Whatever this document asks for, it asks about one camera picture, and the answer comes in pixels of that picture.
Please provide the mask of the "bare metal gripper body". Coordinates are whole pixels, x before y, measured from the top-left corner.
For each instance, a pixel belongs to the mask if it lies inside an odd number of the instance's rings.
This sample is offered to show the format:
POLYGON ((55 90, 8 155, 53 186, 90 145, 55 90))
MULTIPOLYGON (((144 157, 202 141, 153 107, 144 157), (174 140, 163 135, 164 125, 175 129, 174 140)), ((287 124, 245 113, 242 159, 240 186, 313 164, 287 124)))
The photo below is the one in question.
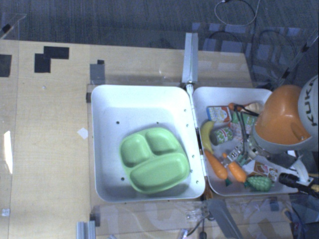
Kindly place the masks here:
POLYGON ((243 145, 243 154, 240 155, 235 161, 237 161, 240 165, 246 165, 252 160, 254 160, 258 156, 262 157, 269 157, 270 153, 268 153, 266 150, 260 148, 259 146, 254 145, 243 145))

